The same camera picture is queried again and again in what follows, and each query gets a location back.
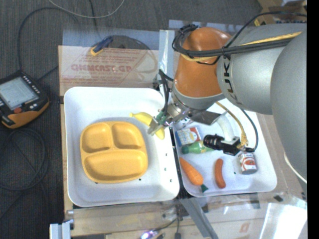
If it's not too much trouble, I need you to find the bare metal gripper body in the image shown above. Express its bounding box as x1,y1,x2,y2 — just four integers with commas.
166,103,228,128

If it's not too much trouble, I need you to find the orange carrot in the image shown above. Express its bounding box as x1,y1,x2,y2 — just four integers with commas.
178,156,209,193

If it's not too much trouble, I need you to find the green bottle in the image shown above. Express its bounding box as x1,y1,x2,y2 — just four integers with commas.
181,140,215,155

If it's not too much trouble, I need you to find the white blue orange carton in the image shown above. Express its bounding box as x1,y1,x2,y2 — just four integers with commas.
174,126,202,148

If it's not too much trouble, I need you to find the yellow divided plate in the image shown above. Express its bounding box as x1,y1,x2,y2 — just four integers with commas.
79,120,149,184

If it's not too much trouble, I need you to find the black cylinder on white bracket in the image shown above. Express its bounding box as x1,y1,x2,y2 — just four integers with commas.
203,115,242,157

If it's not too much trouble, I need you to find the yellow banana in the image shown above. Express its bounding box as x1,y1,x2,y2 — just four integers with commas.
129,112,166,140

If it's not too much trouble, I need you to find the orange sausage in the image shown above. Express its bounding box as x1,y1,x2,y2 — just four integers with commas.
214,158,227,189

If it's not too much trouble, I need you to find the white plastic tray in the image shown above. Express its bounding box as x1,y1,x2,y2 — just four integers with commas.
63,86,180,208
171,101,278,198

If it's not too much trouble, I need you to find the white and orange can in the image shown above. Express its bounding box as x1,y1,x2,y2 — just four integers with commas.
238,151,258,175

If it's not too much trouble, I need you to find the brown cardboard board red print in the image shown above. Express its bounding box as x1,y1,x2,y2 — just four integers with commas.
57,45,304,234

